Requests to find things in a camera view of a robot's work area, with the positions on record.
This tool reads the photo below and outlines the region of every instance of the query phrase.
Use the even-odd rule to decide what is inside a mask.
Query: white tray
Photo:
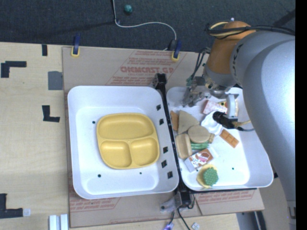
[[[167,92],[169,111],[178,112],[179,110],[184,110],[201,122],[205,117],[201,113],[205,100],[198,102],[194,107],[183,107],[181,101],[185,90],[186,88],[184,87],[174,87]],[[249,120],[243,102],[242,90],[232,88],[229,93],[239,94],[237,98],[239,104],[238,120]],[[211,97],[210,100],[221,101],[215,97]],[[244,128],[252,128],[252,126],[246,125]],[[213,147],[219,155],[218,158],[211,161],[211,164],[218,168],[218,182],[212,188],[204,189],[196,181],[198,171],[189,172],[184,160],[179,158],[184,184],[195,191],[248,189],[269,186],[273,181],[272,167],[256,132],[242,132],[235,129],[228,129],[227,131],[239,140],[236,148],[232,148],[220,136],[215,136],[213,143],[210,144],[210,147]]]
[[[69,91],[68,110],[72,179],[79,196],[86,199],[135,196],[171,192],[177,187],[179,176],[172,141],[157,90],[136,86],[77,86]],[[127,170],[104,164],[98,149],[96,124],[102,116],[115,113],[141,113],[153,121],[160,146],[156,163]]]

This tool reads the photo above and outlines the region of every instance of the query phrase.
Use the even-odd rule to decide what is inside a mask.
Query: white cable
[[[174,32],[174,35],[175,35],[175,40],[177,40],[177,34],[176,34],[176,31],[174,30],[174,28],[171,27],[170,25],[166,24],[166,23],[163,23],[163,22],[146,22],[146,23],[142,23],[142,24],[139,24],[139,25],[120,25],[120,24],[118,24],[117,18],[116,18],[116,9],[115,9],[115,2],[114,2],[114,0],[112,0],[112,3],[113,3],[113,10],[114,10],[114,20],[115,20],[115,24],[117,26],[122,27],[122,28],[133,28],[133,27],[138,27],[138,26],[148,25],[148,24],[162,24],[162,25],[166,25],[170,29],[172,29],[172,31]]]

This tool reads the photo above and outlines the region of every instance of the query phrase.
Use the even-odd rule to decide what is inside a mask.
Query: yellow bowl
[[[156,129],[146,115],[106,115],[98,121],[96,133],[100,156],[113,169],[149,166],[160,156]]]

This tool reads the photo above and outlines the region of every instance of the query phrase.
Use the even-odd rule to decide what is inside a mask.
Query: yellow clip
[[[174,51],[172,52],[172,61],[174,61],[174,62],[176,62],[176,61],[179,61],[179,56],[180,56],[180,54],[178,54],[178,57],[177,58],[174,58]]]
[[[78,53],[76,55],[73,53],[73,47],[71,47],[71,56],[77,58],[79,57],[79,55],[80,55],[80,47],[78,48]]]

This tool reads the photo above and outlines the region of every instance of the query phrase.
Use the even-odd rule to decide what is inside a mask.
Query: cardboard
[[[161,212],[160,205],[171,199],[173,193],[95,200],[79,197],[73,189],[71,178],[67,108],[69,90],[80,85],[148,86],[156,73],[166,74],[168,81],[166,90],[185,86],[186,79],[194,71],[197,56],[197,53],[181,52],[179,61],[173,62],[169,51],[81,47],[80,56],[72,57],[71,47],[62,48],[67,158],[70,175],[70,227],[169,219],[171,214]],[[197,74],[201,75],[202,71],[203,68],[200,67]],[[183,217],[254,211],[264,208],[258,189],[195,194],[195,199],[194,208],[184,210]]]

